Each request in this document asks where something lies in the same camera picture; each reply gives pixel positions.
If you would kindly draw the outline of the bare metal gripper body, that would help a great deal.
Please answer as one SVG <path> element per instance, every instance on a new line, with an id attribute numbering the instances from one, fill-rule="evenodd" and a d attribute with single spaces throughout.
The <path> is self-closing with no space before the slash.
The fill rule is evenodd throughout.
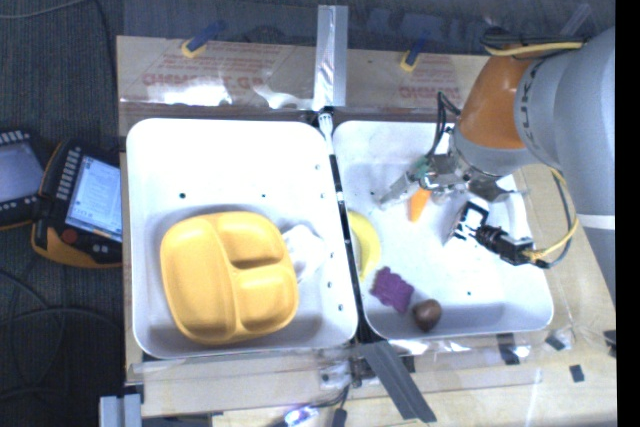
<path id="1" fill-rule="evenodd" d="M 513 190 L 498 182 L 527 164 L 528 158 L 521 153 L 440 154 L 429 159 L 424 183 L 440 194 L 466 191 L 487 202 L 499 202 Z"/>

